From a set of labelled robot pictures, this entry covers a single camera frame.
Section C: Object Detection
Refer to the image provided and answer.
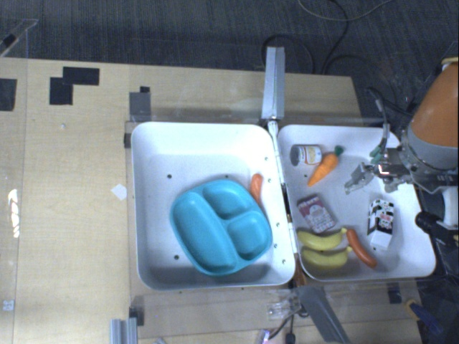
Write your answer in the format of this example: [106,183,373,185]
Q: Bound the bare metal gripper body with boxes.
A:
[372,148,414,194]

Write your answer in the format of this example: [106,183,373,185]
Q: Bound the white plastic tray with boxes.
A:
[278,124,437,283]
[130,121,297,292]

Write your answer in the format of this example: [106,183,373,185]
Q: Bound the black cylinder on white bracket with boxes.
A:
[415,185,459,247]

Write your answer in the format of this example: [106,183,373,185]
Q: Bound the small white and yellow can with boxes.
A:
[290,144,323,167]

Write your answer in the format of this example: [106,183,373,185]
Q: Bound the yellow banana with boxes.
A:
[297,227,349,252]
[301,246,354,271]

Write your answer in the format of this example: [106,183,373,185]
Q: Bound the orange sausage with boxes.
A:
[250,173,265,206]
[345,228,379,269]

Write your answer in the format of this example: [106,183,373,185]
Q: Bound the blue divided plate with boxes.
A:
[169,178,274,277]

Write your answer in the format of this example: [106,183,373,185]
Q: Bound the red and white packet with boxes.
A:
[296,193,338,234]

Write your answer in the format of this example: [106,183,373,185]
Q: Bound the black and white carton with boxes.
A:
[366,199,395,252]

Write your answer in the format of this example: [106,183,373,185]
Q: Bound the orange carrot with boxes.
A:
[306,145,345,188]

